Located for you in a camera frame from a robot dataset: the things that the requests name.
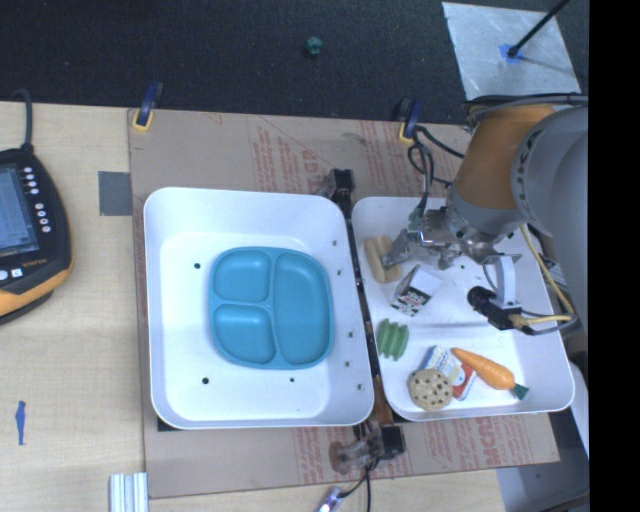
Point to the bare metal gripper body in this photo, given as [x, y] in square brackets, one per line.
[440, 231]

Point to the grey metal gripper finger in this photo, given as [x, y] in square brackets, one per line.
[400, 250]
[450, 257]

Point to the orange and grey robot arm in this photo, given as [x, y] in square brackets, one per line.
[502, 160]

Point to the beige toy bread bun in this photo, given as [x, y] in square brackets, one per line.
[376, 260]

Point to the white carton with patterned print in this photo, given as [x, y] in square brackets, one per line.
[417, 292]

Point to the green toy pea pod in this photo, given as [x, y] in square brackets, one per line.
[392, 340]

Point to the white red and blue carton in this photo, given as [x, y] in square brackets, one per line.
[457, 372]

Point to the orange toy carrot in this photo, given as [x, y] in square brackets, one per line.
[487, 371]

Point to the blue divided plate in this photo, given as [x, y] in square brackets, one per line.
[295, 310]

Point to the white plastic tray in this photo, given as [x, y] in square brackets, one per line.
[500, 380]
[185, 310]

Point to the beige chocolate chip biscuit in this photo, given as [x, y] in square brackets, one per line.
[430, 390]

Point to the small dark green lump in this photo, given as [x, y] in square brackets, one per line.
[313, 45]

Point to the brown cardboard board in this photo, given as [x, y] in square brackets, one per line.
[225, 460]

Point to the black cylinder on white bracket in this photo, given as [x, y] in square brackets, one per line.
[500, 310]

